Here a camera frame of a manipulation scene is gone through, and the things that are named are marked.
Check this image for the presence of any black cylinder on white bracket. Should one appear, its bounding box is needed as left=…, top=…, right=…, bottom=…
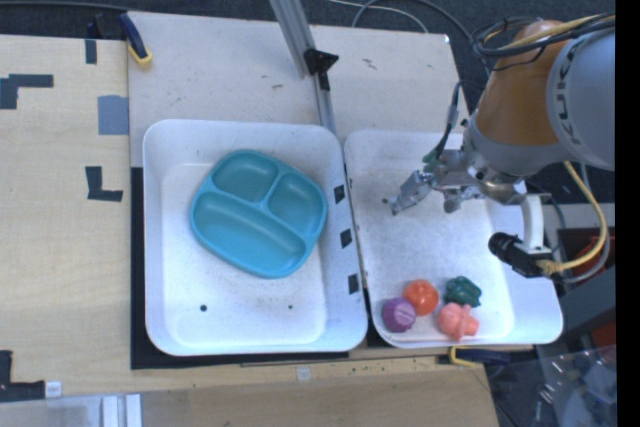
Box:
left=488, top=193, right=556, bottom=279

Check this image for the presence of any pale flat board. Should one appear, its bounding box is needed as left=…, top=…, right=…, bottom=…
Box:
left=127, top=10, right=534, bottom=369

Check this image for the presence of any purple toy vegetable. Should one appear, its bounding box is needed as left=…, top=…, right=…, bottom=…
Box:
left=381, top=297, right=418, bottom=334

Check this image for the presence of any pink toy figure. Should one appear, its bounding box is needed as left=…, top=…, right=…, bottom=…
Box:
left=436, top=302, right=481, bottom=343

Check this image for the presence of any black block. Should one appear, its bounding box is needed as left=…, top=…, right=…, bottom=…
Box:
left=303, top=47, right=340, bottom=77

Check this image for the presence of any white plastic tray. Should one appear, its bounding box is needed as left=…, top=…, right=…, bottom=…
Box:
left=142, top=118, right=370, bottom=357
left=343, top=128, right=565, bottom=350

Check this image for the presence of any green toy vegetable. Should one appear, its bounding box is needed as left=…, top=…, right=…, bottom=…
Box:
left=443, top=275, right=483, bottom=309

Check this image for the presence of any orange toy pumpkin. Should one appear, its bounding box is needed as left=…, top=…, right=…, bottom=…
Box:
left=402, top=279, right=440, bottom=317

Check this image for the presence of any blue divided plate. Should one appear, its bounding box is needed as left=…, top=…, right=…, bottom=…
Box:
left=188, top=148, right=329, bottom=280

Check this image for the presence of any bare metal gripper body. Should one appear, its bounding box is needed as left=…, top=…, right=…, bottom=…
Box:
left=431, top=148, right=528, bottom=207

